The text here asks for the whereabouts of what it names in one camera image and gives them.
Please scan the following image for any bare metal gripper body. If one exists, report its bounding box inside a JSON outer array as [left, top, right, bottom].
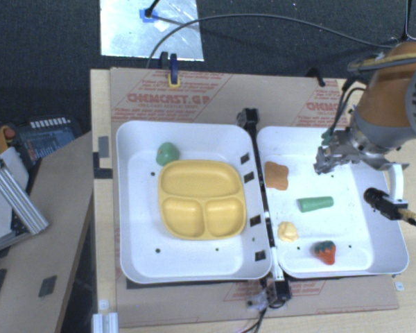
[[327, 129, 389, 170]]

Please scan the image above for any green toy cone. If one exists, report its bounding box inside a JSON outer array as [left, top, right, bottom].
[[296, 196, 334, 214]]

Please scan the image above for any orange toy biscuit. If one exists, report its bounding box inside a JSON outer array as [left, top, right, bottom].
[[264, 161, 289, 191]]

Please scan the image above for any white plastic tray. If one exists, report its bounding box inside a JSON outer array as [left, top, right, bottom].
[[116, 120, 273, 285], [256, 126, 410, 279]]

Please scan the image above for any thin black and white rod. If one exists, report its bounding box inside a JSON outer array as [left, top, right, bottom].
[[248, 122, 281, 279]]

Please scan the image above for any pale yellow toy lump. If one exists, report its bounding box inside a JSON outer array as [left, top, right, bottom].
[[277, 221, 299, 244]]

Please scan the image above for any red toy strawberry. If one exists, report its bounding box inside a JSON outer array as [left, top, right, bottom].
[[311, 240, 336, 266]]

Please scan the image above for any yellow divided plate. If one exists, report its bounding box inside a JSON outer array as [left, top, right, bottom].
[[157, 159, 248, 241]]

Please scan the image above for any brown cardboard board red print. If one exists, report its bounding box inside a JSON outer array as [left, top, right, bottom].
[[109, 67, 400, 328]]

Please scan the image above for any green toy pepper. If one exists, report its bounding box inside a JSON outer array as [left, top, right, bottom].
[[155, 142, 180, 167]]

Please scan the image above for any black cylinder on white bracket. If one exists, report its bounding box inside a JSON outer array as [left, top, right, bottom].
[[363, 163, 409, 221]]

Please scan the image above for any black block with thin wires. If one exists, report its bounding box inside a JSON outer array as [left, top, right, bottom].
[[236, 108, 259, 127], [261, 277, 293, 309]]

